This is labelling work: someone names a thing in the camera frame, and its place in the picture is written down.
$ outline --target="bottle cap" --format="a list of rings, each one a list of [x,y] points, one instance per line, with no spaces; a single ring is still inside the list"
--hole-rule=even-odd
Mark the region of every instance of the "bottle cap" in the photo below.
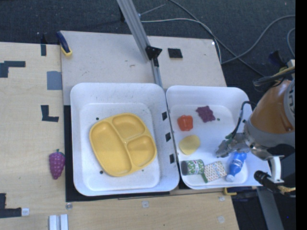
[[[228,175],[226,176],[226,180],[227,180],[228,182],[234,182],[235,177],[234,177],[233,175],[231,175],[231,174],[228,174]]]

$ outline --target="black square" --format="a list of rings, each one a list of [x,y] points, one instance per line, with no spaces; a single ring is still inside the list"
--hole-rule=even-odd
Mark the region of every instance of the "black square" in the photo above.
[[[183,58],[179,48],[168,48],[167,50],[170,58]]]

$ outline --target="yellow round object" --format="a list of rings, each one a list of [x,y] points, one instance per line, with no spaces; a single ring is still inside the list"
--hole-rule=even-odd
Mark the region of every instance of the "yellow round object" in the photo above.
[[[186,155],[191,155],[200,145],[201,140],[196,135],[187,136],[179,142],[180,150]]]

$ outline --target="black bracket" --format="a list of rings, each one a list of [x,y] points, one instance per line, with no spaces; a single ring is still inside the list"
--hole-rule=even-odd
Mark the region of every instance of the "black bracket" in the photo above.
[[[155,48],[155,47],[152,47],[152,46],[147,46],[145,48],[145,50],[146,50],[148,58],[150,60],[154,60],[153,61],[154,66],[158,67],[159,66],[158,56],[162,52],[162,49],[161,48]]]

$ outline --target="blue bottle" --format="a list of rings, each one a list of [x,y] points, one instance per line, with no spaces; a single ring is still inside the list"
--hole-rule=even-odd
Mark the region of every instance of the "blue bottle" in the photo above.
[[[244,161],[246,159],[246,156],[247,156],[246,152],[235,152],[234,153],[233,160],[231,161],[229,165],[229,173],[226,176],[226,180],[228,182],[233,182],[235,180],[235,175],[241,171]]]

